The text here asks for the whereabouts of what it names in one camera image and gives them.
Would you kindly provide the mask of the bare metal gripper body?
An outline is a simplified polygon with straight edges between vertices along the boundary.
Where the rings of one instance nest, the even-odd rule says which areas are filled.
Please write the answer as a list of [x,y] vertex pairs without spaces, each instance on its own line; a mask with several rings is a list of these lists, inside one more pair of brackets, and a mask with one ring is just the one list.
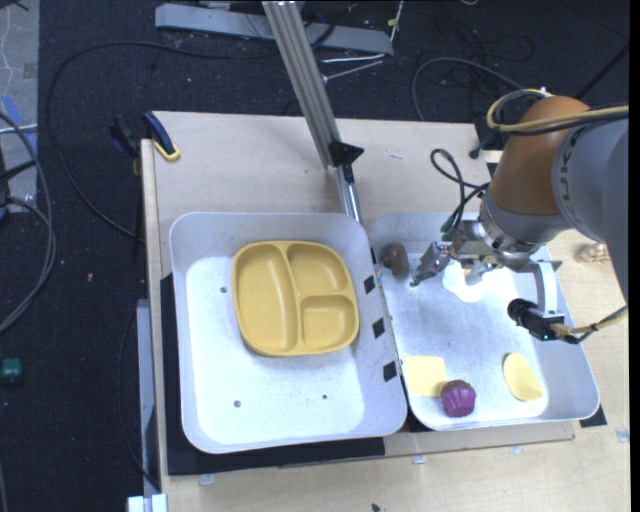
[[542,243],[526,243],[504,233],[494,223],[488,226],[479,220],[464,220],[449,244],[451,258],[477,260],[509,269],[523,269]]

